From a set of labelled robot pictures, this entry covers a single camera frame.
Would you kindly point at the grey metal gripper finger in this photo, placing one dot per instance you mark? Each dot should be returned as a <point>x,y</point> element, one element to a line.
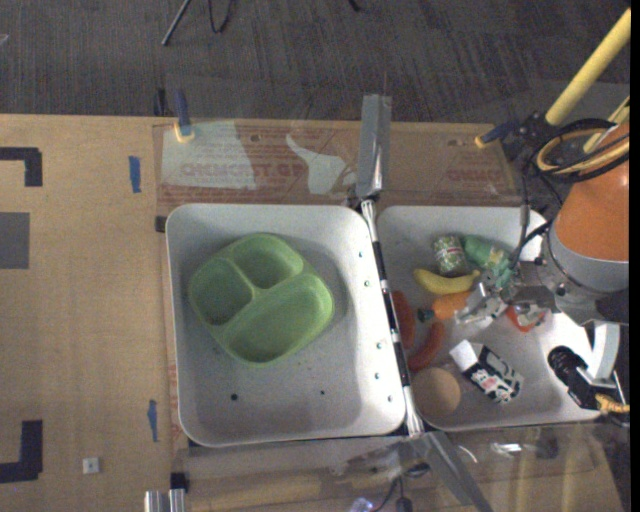
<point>482,291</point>
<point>475,312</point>

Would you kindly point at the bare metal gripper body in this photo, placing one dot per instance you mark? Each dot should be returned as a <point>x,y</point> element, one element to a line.
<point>535,292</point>

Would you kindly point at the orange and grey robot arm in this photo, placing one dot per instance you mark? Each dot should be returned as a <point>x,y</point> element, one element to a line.
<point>592,220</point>

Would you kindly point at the orange carrot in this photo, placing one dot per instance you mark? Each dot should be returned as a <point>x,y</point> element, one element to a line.
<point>450,305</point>

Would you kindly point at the red and white packet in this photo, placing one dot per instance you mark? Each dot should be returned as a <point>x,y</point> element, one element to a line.
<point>520,322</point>

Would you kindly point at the yellow banana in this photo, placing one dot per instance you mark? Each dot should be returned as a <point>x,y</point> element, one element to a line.
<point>440,282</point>

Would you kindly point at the green patterned can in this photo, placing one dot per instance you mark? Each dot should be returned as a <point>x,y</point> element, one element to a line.
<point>449,255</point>

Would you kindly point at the red sausage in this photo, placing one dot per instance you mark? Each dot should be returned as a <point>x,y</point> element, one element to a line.
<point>405,320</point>
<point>427,347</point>

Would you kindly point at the black and white carton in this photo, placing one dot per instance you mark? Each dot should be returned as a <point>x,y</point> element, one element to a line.
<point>492,375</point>

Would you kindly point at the brown bread roll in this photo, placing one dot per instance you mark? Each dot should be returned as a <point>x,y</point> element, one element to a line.
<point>436,392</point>

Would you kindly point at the white plastic tray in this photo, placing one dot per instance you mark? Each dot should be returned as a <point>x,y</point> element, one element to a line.
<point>540,385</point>
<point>320,400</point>

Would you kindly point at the thin black and white rod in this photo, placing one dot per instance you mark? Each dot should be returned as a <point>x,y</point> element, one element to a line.
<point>384,285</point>

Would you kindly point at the brown cardboard board red print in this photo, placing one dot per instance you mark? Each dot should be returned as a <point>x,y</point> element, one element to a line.
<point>425,165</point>

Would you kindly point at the green divided plate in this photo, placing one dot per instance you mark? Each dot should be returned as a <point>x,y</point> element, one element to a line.
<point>270,315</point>

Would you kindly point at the black cylinder on white bracket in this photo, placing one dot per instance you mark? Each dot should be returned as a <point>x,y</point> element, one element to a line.
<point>575,372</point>

